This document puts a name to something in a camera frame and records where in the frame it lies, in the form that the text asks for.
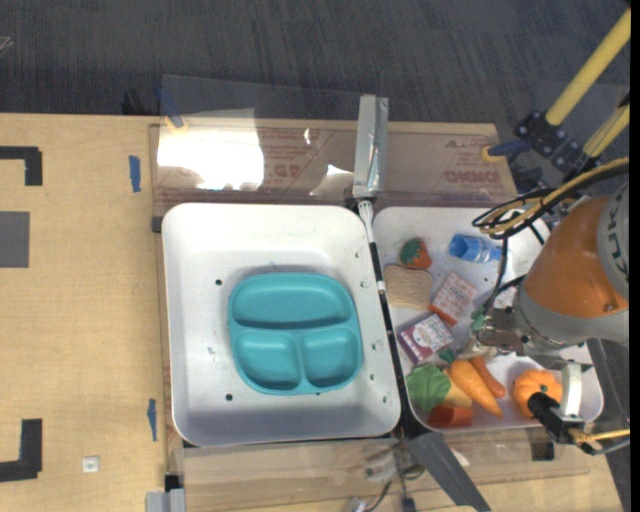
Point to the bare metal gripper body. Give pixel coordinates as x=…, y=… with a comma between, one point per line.
x=502, y=330

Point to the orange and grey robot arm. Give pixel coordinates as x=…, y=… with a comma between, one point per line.
x=570, y=280

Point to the orange-brown sausage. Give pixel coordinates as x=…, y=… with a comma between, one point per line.
x=492, y=382

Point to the orange pumpkin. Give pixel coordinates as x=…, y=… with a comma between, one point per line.
x=530, y=382

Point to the orange and pink packet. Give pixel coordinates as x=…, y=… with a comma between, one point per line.
x=452, y=297

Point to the orange carrot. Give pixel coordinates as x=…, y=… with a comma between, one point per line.
x=472, y=382

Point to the purple and white carton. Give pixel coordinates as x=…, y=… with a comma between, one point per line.
x=425, y=337

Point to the yellow wedge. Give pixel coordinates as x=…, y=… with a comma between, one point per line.
x=460, y=397

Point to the blue clear plastic bottle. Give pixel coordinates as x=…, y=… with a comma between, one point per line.
x=472, y=248

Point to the green lettuce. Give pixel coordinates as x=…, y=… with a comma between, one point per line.
x=426, y=387

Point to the red-orange block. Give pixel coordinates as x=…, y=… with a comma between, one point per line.
x=450, y=417

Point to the beige bread slice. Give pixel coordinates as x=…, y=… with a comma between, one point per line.
x=407, y=287

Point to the red strawberry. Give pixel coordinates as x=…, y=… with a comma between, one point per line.
x=416, y=254

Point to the white plastic tray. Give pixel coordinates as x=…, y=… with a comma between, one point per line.
x=200, y=310
x=440, y=225

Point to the thin black and white rod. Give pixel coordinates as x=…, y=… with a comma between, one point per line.
x=381, y=287

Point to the blue divided plate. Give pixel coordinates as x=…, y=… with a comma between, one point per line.
x=292, y=305

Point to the yellow and black tripod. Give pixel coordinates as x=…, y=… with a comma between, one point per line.
x=590, y=65

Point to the small white square tile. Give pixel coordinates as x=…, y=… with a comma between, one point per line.
x=90, y=464

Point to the black cylinder on white bracket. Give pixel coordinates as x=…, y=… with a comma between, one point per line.
x=550, y=412

